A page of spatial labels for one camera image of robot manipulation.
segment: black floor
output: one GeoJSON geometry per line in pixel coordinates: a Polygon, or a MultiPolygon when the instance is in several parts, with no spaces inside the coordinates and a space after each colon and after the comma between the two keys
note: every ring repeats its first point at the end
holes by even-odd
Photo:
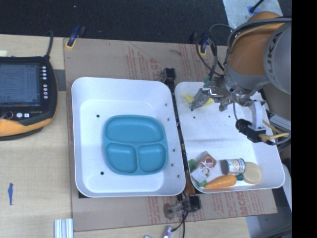
{"type": "MultiPolygon", "coordinates": [[[[292,0],[278,0],[284,16],[292,0]]],[[[0,0],[0,34],[70,36],[79,23],[83,38],[187,43],[194,31],[227,24],[222,0],[0,0]]],[[[226,45],[228,29],[216,44],[226,45]]]]}

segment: beige round object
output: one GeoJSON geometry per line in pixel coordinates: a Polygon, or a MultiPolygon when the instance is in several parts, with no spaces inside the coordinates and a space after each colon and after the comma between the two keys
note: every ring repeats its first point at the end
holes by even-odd
{"type": "Polygon", "coordinates": [[[251,184],[258,183],[262,179],[262,171],[261,168],[253,163],[246,162],[246,169],[243,173],[243,181],[251,184]]]}

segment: can label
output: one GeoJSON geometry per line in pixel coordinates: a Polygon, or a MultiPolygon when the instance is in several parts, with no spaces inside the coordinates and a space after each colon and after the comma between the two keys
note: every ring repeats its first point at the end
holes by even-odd
{"type": "Polygon", "coordinates": [[[246,169],[246,164],[243,159],[223,160],[221,162],[221,170],[224,175],[231,174],[236,176],[242,174],[246,169]]]}

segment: screen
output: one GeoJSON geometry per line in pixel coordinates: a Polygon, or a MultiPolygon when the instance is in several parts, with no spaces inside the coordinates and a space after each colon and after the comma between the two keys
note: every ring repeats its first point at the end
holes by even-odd
{"type": "Polygon", "coordinates": [[[0,64],[0,107],[40,106],[38,64],[0,64]]]}

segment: white tray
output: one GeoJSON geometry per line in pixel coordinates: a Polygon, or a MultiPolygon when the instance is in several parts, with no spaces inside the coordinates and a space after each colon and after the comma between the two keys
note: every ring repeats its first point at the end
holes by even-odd
{"type": "Polygon", "coordinates": [[[170,196],[185,187],[185,173],[169,88],[158,81],[82,77],[72,85],[75,180],[88,197],[170,196]],[[112,171],[103,150],[103,128],[116,115],[142,115],[164,127],[168,160],[157,174],[112,171]]]}
{"type": "MultiPolygon", "coordinates": [[[[239,133],[235,127],[236,119],[232,105],[223,112],[218,109],[219,103],[212,103],[190,111],[184,94],[194,97],[200,88],[203,88],[201,82],[182,82],[175,88],[180,127],[188,161],[198,160],[204,151],[208,151],[216,160],[242,158],[245,162],[254,162],[260,166],[262,180],[257,184],[237,181],[234,186],[218,189],[198,187],[192,180],[195,188],[203,193],[214,193],[281,187],[285,174],[277,147],[262,142],[253,143],[245,135],[239,133]]],[[[256,93],[252,99],[261,100],[261,95],[256,93]]],[[[236,114],[239,119],[252,122],[252,113],[249,108],[236,105],[236,114]]],[[[268,122],[264,106],[263,115],[263,119],[268,122]]],[[[266,133],[272,135],[272,130],[267,128],[266,133]]],[[[222,172],[220,164],[217,163],[207,181],[220,175],[222,172]]]]}

